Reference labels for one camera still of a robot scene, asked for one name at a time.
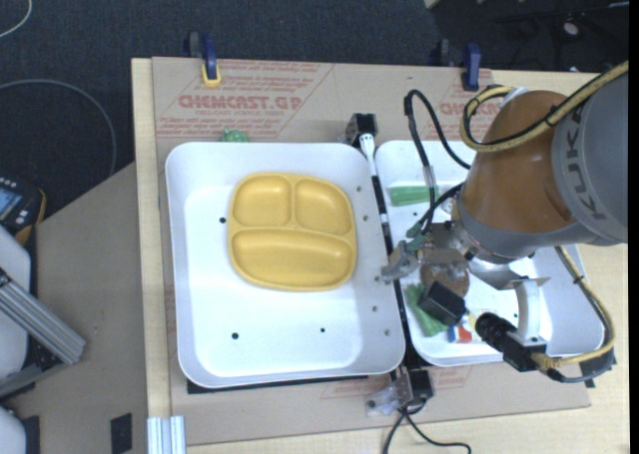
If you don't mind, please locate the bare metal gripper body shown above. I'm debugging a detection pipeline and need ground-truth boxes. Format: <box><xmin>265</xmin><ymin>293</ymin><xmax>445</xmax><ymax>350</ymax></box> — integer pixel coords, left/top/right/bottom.
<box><xmin>415</xmin><ymin>221</ymin><xmax>479</xmax><ymax>269</ymax></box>

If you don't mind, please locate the brown round biscuit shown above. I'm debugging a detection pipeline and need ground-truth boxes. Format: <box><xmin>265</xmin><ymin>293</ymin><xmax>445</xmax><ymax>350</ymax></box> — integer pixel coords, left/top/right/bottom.
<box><xmin>420</xmin><ymin>263</ymin><xmax>471</xmax><ymax>299</ymax></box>

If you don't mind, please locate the thin black and white rod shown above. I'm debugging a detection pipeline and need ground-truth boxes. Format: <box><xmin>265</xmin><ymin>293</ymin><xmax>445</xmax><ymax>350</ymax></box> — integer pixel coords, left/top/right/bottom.
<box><xmin>359</xmin><ymin>134</ymin><xmax>403</xmax><ymax>303</ymax></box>

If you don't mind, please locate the black box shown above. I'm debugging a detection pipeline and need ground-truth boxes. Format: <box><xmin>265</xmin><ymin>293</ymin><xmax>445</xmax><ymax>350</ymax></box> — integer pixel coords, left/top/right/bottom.
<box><xmin>417</xmin><ymin>281</ymin><xmax>467</xmax><ymax>326</ymax></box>

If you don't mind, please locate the green rectangular block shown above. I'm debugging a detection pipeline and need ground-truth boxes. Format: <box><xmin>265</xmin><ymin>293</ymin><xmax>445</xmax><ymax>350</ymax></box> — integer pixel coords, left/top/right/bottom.
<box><xmin>387</xmin><ymin>184</ymin><xmax>440</xmax><ymax>208</ymax></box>

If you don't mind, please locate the green toy vegetable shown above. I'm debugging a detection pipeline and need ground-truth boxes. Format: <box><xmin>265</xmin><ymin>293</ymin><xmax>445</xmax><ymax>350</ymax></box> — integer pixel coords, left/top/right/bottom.
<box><xmin>405</xmin><ymin>283</ymin><xmax>449</xmax><ymax>337</ymax></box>

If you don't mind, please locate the red blue white packet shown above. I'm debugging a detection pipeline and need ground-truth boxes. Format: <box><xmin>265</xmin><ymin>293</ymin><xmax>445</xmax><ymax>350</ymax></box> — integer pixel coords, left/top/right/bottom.
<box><xmin>445</xmin><ymin>314</ymin><xmax>475</xmax><ymax>344</ymax></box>

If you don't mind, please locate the yellow divided plate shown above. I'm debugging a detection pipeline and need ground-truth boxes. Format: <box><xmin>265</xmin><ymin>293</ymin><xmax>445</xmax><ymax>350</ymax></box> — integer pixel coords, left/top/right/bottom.
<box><xmin>227</xmin><ymin>172</ymin><xmax>359</xmax><ymax>293</ymax></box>

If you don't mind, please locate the white plastic tray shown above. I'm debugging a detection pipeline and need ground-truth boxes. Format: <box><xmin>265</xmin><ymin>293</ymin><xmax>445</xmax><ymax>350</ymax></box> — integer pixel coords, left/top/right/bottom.
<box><xmin>372</xmin><ymin>139</ymin><xmax>607</xmax><ymax>368</ymax></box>
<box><xmin>164</xmin><ymin>141</ymin><xmax>407</xmax><ymax>389</ymax></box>

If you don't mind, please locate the brown cardboard board red print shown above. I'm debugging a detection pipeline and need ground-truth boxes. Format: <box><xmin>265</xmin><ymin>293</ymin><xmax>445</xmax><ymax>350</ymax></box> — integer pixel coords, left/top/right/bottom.
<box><xmin>151</xmin><ymin>56</ymin><xmax>593</xmax><ymax>446</ymax></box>

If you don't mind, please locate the black cylinder on white bracket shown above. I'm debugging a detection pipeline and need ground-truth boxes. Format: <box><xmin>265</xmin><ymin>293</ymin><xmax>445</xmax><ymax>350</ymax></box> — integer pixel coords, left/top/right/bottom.
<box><xmin>473</xmin><ymin>275</ymin><xmax>551</xmax><ymax>373</ymax></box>

